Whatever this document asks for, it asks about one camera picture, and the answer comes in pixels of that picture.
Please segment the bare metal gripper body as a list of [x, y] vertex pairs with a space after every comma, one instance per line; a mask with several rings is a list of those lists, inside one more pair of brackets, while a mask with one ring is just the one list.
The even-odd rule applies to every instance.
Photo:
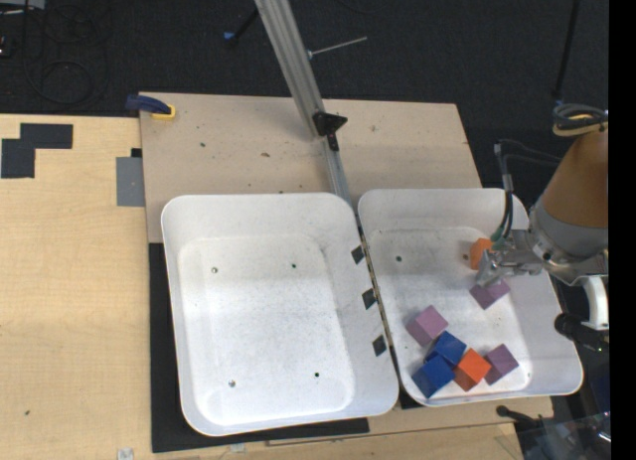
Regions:
[[609, 271], [607, 248], [590, 229], [574, 230], [574, 235], [549, 236], [539, 229], [512, 230], [490, 259], [500, 267], [513, 267], [515, 275], [537, 275], [543, 270], [566, 285], [582, 285], [589, 277], [606, 277]]

